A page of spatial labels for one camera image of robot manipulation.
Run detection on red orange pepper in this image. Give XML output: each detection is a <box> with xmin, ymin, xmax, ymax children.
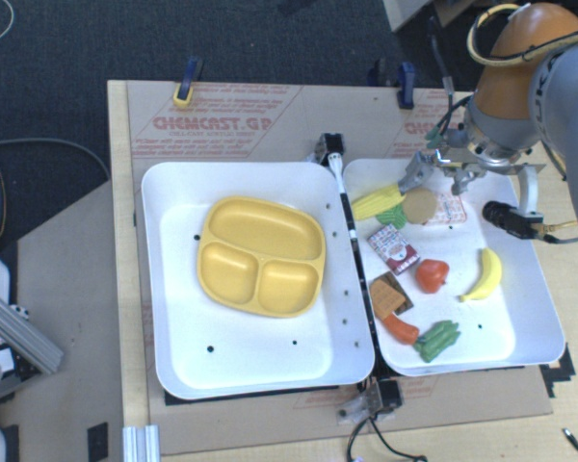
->
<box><xmin>414</xmin><ymin>258</ymin><xmax>451</xmax><ymax>295</ymax></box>

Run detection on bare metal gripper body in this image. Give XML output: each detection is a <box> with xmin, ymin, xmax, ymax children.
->
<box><xmin>432</xmin><ymin>130</ymin><xmax>517</xmax><ymax>173</ymax></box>

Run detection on red and white carton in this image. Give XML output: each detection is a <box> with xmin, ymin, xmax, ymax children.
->
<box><xmin>366</xmin><ymin>223</ymin><xmax>421</xmax><ymax>276</ymax></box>

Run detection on tan round biscuit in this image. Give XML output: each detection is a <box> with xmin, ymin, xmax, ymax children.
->
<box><xmin>403</xmin><ymin>188</ymin><xmax>438</xmax><ymax>225</ymax></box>

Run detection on brown cardboard board red print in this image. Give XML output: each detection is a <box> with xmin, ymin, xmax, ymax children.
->
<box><xmin>126</xmin><ymin>80</ymin><xmax>555</xmax><ymax>456</ymax></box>

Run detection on white plastic tray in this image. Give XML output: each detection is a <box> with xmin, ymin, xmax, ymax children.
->
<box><xmin>141</xmin><ymin>161</ymin><xmax>377</xmax><ymax>400</ymax></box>
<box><xmin>341</xmin><ymin>157</ymin><xmax>567</xmax><ymax>377</ymax></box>

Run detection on green bean pods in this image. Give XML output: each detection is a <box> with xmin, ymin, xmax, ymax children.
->
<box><xmin>412</xmin><ymin>320</ymin><xmax>461</xmax><ymax>364</ymax></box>

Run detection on yellow banana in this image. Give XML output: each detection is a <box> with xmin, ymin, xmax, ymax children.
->
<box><xmin>459</xmin><ymin>247</ymin><xmax>504</xmax><ymax>303</ymax></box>

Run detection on black cylinder on white bracket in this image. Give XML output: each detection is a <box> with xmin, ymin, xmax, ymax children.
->
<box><xmin>482</xmin><ymin>165</ymin><xmax>545</xmax><ymax>240</ymax></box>

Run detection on yellow corn cob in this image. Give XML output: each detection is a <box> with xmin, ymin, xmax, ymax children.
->
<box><xmin>351</xmin><ymin>183</ymin><xmax>407</xmax><ymax>222</ymax></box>

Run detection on red and white packet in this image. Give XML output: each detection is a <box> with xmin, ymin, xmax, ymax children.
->
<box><xmin>427</xmin><ymin>191</ymin><xmax>467</xmax><ymax>224</ymax></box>

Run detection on orange carrot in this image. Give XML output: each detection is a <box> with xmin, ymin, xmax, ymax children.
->
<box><xmin>381</xmin><ymin>313</ymin><xmax>421</xmax><ymax>346</ymax></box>

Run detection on thin black and white rod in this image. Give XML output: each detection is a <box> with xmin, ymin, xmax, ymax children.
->
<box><xmin>328</xmin><ymin>152</ymin><xmax>381</xmax><ymax>379</ymax></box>

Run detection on yellow divided plate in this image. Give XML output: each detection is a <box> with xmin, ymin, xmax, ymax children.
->
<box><xmin>196</xmin><ymin>195</ymin><xmax>328</xmax><ymax>320</ymax></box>

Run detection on orange waffle biscuit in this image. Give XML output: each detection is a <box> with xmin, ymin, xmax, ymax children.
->
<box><xmin>369</xmin><ymin>277</ymin><xmax>407</xmax><ymax>320</ymax></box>

